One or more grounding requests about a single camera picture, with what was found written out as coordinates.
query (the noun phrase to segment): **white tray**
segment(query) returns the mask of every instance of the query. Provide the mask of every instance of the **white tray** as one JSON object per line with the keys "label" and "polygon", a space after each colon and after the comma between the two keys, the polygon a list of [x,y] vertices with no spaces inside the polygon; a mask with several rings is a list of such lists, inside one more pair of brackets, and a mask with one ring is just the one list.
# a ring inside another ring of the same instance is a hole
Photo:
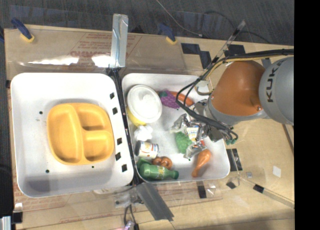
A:
{"label": "white tray", "polygon": [[[124,76],[122,80],[122,88],[125,101],[127,102],[127,94],[135,85],[144,84],[154,89],[156,92],[163,91],[165,89],[178,92],[180,89],[192,83],[196,79],[197,76],[194,75],[130,73]],[[194,90],[190,92],[189,97],[195,102],[208,98],[208,96],[198,95]],[[182,108],[173,109],[163,106],[160,119],[149,124],[153,129],[151,134],[151,142],[159,145],[158,156],[169,157],[173,162],[172,169],[179,172],[179,178],[177,180],[166,179],[153,182],[190,182],[200,180],[215,180],[226,177],[230,172],[230,162],[225,143],[223,139],[217,142],[212,142],[208,137],[204,139],[204,142],[212,154],[210,161],[199,171],[198,177],[191,176],[191,173],[197,163],[197,156],[192,157],[190,161],[184,158],[184,155],[180,153],[177,148],[175,135],[173,133],[169,133],[169,129],[174,124],[174,121],[184,113],[186,112]],[[134,138],[134,131],[137,129],[137,127],[134,126],[129,119],[128,122],[132,144],[135,145],[136,140]]]}
{"label": "white tray", "polygon": [[[21,73],[12,79],[11,98],[17,184],[26,196],[79,193],[131,182],[134,169],[116,86],[110,77],[101,73]],[[107,160],[65,165],[52,155],[48,112],[55,105],[71,102],[93,103],[108,113],[115,149]]]}

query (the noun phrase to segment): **white crumpled object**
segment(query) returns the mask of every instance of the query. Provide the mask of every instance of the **white crumpled object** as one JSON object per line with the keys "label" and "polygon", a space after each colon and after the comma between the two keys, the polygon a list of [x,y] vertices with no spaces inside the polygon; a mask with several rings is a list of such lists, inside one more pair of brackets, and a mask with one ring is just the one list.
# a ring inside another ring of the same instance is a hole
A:
{"label": "white crumpled object", "polygon": [[149,125],[139,125],[138,128],[134,131],[135,140],[146,141],[152,139],[153,129]]}

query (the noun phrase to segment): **plastic container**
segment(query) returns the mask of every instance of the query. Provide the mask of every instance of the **plastic container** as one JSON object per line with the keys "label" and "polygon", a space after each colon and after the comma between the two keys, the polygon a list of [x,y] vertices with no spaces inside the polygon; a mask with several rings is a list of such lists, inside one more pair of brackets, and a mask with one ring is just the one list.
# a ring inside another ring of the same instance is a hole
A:
{"label": "plastic container", "polygon": [[108,114],[91,103],[54,106],[47,116],[47,133],[53,156],[67,165],[101,162],[115,147]]}
{"label": "plastic container", "polygon": [[127,114],[135,126],[157,121],[162,114],[159,95],[150,87],[139,84],[132,87],[127,95]]}

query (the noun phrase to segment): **toy bottle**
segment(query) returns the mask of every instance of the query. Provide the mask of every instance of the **toy bottle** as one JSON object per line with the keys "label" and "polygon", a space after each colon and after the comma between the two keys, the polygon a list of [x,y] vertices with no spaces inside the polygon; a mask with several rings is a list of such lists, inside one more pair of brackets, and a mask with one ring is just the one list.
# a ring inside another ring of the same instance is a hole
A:
{"label": "toy bottle", "polygon": [[169,170],[159,165],[142,164],[139,170],[140,175],[145,179],[164,180],[166,178],[177,179],[179,172],[176,170]]}
{"label": "toy bottle", "polygon": [[196,161],[196,166],[192,172],[192,177],[198,177],[199,170],[210,160],[211,152],[209,149],[205,149],[198,154],[198,159]]}

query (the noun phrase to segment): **bin hole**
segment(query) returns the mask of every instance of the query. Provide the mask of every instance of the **bin hole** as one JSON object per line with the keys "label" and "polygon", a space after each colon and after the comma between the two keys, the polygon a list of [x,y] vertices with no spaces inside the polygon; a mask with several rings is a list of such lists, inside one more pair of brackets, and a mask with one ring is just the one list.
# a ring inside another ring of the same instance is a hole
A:
{"label": "bin hole", "polygon": [[118,161],[120,158],[121,158],[121,154],[120,154],[120,152],[118,152],[118,153],[115,155],[115,160]]}
{"label": "bin hole", "polygon": [[122,172],[125,172],[128,169],[126,164],[122,165],[121,167],[122,167]]}

